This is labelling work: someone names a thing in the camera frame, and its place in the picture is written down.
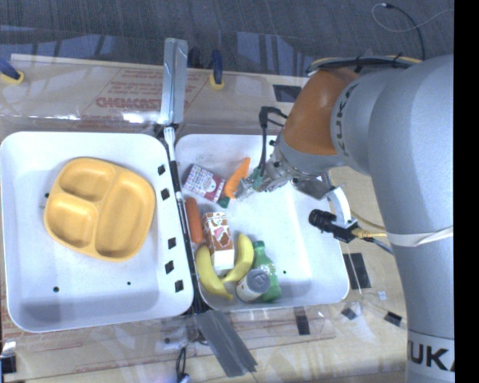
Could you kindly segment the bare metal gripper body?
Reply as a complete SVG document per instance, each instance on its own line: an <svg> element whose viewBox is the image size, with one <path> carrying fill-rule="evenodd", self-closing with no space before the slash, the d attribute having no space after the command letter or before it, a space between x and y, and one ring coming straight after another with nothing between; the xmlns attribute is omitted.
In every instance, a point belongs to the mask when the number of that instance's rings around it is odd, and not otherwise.
<svg viewBox="0 0 479 383"><path fill-rule="evenodd" d="M303 176L297 172L282 156L272 154L258 169L256 191L272 192L288 183L298 183Z"/></svg>

